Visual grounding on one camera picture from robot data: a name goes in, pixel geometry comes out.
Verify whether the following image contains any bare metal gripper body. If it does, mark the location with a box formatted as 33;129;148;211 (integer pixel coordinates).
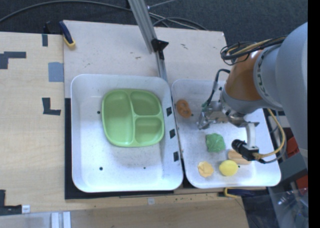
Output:
200;100;260;128

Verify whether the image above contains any brown pretzel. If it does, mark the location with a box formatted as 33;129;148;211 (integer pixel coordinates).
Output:
175;99;193;119

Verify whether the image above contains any beige bread slice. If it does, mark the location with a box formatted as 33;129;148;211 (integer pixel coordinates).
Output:
227;149;252;166

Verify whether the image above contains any yellow crinkled chip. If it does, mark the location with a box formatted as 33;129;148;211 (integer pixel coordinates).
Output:
197;160;215;179

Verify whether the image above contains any green lettuce leaf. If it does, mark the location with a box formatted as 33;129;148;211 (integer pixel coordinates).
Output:
205;133;227;153

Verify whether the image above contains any black cylinder on white bracket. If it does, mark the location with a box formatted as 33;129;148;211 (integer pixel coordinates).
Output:
231;121;261;162

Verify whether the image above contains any green divided plate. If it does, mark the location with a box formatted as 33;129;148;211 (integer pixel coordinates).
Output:
101;88;166;148

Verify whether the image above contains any yellow lemon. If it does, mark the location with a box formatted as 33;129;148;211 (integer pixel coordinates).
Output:
218;159;239;177

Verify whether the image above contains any pale wood board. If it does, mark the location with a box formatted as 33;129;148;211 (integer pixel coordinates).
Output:
63;19;269;196

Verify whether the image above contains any white plastic tray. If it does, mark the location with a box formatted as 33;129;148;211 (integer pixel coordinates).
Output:
70;73;184;194
171;79;282;189

